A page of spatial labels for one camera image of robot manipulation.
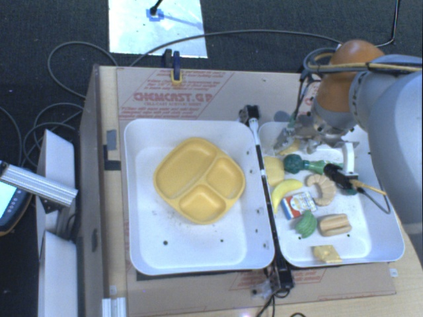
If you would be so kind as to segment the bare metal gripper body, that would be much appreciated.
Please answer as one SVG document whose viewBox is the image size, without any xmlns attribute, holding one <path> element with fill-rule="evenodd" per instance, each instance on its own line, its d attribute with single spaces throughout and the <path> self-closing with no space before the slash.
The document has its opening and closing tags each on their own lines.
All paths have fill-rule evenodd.
<svg viewBox="0 0 423 317">
<path fill-rule="evenodd" d="M 294 135 L 310 141 L 309 147 L 323 143 L 330 147 L 340 146 L 343 137 L 355 127 L 356 120 L 350 113 L 292 114 L 290 124 Z"/>
</svg>

